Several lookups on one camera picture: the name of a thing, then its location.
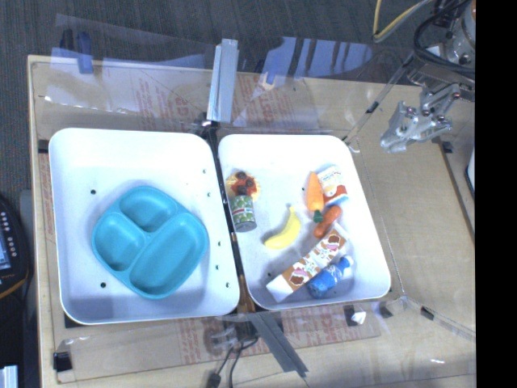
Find blue bottle white cap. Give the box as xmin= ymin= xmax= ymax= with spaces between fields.
xmin=307 ymin=254 xmax=355 ymax=300

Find green label small can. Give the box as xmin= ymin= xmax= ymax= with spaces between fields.
xmin=229 ymin=194 xmax=259 ymax=234

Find long white brown printed box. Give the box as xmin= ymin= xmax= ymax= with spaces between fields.
xmin=265 ymin=228 xmax=349 ymax=304

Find orange brown sausage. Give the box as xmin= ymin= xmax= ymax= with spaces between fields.
xmin=313 ymin=204 xmax=343 ymax=239

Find yellow pizza slice dark toppings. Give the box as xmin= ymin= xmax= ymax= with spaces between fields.
xmin=225 ymin=170 xmax=262 ymax=199

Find white plastic tray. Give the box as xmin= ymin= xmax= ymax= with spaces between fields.
xmin=48 ymin=127 xmax=242 ymax=326
xmin=216 ymin=133 xmax=393 ymax=312

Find orange carrot green stem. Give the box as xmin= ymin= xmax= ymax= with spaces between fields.
xmin=305 ymin=171 xmax=326 ymax=223

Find brown cardboard board red print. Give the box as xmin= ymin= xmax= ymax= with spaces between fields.
xmin=31 ymin=61 xmax=405 ymax=383

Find white red yellow small carton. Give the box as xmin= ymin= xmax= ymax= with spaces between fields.
xmin=316 ymin=164 xmax=350 ymax=208

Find blue divided plate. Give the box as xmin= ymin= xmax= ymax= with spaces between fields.
xmin=90 ymin=184 xmax=211 ymax=301

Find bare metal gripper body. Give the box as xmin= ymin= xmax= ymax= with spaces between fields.
xmin=407 ymin=30 xmax=477 ymax=101

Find yellow banana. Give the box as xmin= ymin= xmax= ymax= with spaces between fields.
xmin=263 ymin=205 xmax=303 ymax=251

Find black block with thin wires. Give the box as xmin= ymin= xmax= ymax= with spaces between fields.
xmin=235 ymin=319 xmax=260 ymax=340

